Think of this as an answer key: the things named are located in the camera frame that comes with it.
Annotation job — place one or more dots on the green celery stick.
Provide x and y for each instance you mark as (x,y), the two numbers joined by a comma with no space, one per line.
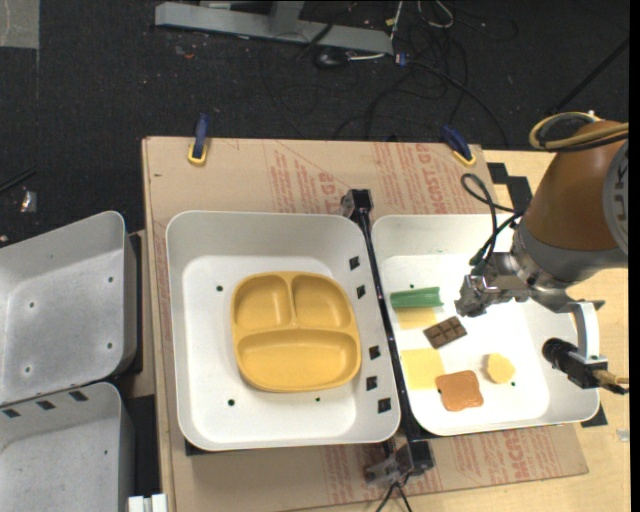
(415,299)

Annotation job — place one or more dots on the pale yellow cheese slice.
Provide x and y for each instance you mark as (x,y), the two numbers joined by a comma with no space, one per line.
(416,318)
(419,367)

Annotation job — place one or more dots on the black computer mouse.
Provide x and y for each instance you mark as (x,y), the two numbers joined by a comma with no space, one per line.
(330,58)

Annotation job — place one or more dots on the black cylinder on white bracket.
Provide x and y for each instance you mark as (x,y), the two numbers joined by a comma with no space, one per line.
(575,362)

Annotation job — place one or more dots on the brown chocolate bar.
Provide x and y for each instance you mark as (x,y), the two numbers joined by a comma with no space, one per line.
(445,332)

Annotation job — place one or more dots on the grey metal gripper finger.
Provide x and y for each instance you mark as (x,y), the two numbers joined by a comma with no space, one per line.
(481,306)
(464,304)

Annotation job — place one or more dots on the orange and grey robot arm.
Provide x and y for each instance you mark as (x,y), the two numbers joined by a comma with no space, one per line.
(570,210)

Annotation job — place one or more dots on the thin black rod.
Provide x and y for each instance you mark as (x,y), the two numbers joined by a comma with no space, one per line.
(387,320)

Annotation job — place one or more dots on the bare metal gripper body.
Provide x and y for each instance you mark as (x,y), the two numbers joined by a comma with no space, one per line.
(505,280)

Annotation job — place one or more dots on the yellow divided plate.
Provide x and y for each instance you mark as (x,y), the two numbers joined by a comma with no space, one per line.
(295,350)

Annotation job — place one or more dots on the white plastic tray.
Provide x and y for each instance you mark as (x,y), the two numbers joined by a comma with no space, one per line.
(210,350)
(525,350)
(60,310)
(60,460)

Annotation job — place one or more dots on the brown cardboard board red print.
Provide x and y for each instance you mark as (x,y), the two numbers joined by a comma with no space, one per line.
(280,170)

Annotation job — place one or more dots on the orange-brown toast slice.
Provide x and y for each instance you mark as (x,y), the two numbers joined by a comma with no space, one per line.
(459,391)

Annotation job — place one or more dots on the pale yellow round biscuit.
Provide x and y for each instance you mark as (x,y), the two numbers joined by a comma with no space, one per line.
(499,369)

